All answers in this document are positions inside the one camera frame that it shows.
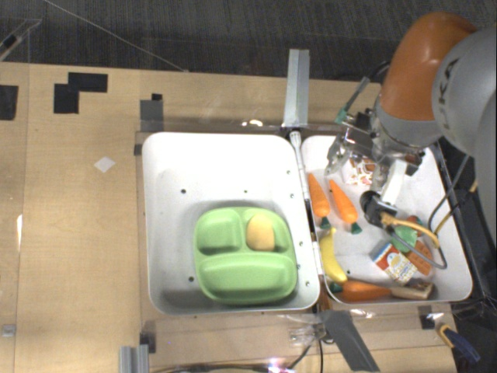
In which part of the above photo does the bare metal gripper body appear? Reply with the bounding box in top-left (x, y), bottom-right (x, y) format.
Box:
top-left (336, 109), bottom-right (425, 175)

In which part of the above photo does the white printed carton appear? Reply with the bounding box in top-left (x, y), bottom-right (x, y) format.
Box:
top-left (345, 157), bottom-right (376, 186)

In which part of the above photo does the orange carrot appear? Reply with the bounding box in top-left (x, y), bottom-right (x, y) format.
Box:
top-left (328, 179), bottom-right (363, 235)
top-left (329, 280), bottom-right (393, 303)
top-left (308, 173), bottom-right (332, 231)

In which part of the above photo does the white plastic tray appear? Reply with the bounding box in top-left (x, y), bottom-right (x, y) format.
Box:
top-left (301, 134), bottom-right (474, 305)
top-left (141, 131), bottom-right (321, 316)

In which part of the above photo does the orange and green toy vegetable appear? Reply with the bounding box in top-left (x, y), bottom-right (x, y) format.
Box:
top-left (389, 214), bottom-right (426, 254)

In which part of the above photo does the red and yellow carton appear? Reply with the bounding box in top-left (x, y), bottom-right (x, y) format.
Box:
top-left (368, 241), bottom-right (419, 286)

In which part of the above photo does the brown waffle biscuit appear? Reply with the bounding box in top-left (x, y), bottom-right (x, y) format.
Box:
top-left (407, 239), bottom-right (434, 277)

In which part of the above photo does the yellow banana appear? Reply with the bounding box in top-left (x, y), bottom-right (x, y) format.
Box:
top-left (318, 227), bottom-right (349, 285)

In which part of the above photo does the tan bread roll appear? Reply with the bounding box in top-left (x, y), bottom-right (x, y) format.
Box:
top-left (246, 213), bottom-right (276, 252)

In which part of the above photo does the brown bread slice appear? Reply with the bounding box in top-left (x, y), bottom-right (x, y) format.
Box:
top-left (390, 280), bottom-right (435, 301)

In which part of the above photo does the green divided plate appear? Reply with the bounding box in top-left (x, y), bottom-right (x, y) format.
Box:
top-left (193, 207), bottom-right (299, 306)

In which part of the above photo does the black cylinder on white bracket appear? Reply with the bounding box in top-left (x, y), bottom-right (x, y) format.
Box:
top-left (359, 159), bottom-right (408, 227)

